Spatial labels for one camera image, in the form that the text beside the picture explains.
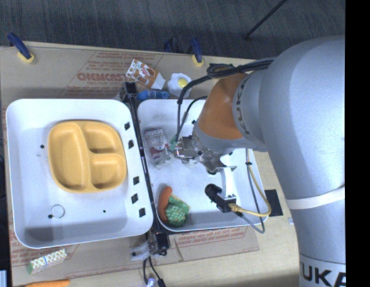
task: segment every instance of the cardboard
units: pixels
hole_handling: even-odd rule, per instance
[[[156,69],[164,80],[174,72],[192,78],[203,77],[207,63],[250,62],[243,59],[204,57],[205,64],[194,65],[191,56],[172,53],[149,53],[133,50],[92,48],[59,44],[25,42],[34,54],[32,63],[17,56],[15,47],[0,47],[0,77],[4,146],[7,145],[5,110],[21,98],[90,98],[112,99],[129,80],[126,73],[133,59]],[[210,80],[192,89],[191,97],[208,94],[215,83]],[[8,162],[6,173],[9,175]],[[73,279],[104,273],[117,273],[142,267],[142,261],[132,261],[130,248],[141,245],[145,236],[101,242],[80,243],[64,248],[29,249],[16,238],[13,228],[10,180],[7,178],[8,220],[13,285],[22,286],[45,280]],[[173,264],[197,259],[258,251],[255,232],[249,227],[196,231],[170,236],[171,248],[165,257],[154,257],[156,264]],[[26,266],[35,258],[64,249],[65,260],[54,267],[29,275]]]

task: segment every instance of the yellow clamp tip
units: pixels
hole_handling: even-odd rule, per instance
[[[194,54],[191,56],[191,59],[192,59],[192,61],[194,62],[194,64],[195,64],[196,66],[200,67],[200,66],[202,66],[202,65],[203,65],[203,59],[202,59],[202,62],[198,62],[198,61],[197,61],[197,58],[195,57],[195,55],[194,55]]]
[[[35,56],[30,52],[30,58],[26,58],[24,55],[22,55],[20,52],[17,52],[17,56],[24,62],[30,64],[33,62],[33,60],[35,59]]]

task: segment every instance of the blue object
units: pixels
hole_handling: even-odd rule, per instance
[[[30,59],[32,57],[23,41],[15,33],[9,33],[7,38],[26,59]]]
[[[202,50],[199,41],[196,38],[191,38],[191,47],[198,63],[202,62]]]
[[[144,90],[137,95],[136,99],[145,101],[148,99],[167,99],[169,96],[167,91]]]

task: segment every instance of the carrot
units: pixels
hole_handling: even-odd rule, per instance
[[[49,282],[28,284],[25,287],[65,287],[68,286],[70,282],[70,280],[51,280]]]
[[[166,207],[169,204],[169,198],[172,195],[173,189],[170,186],[166,186],[165,188],[162,189],[160,193],[160,198],[158,199],[158,216],[164,223],[168,223],[169,220],[167,220],[166,216]]]

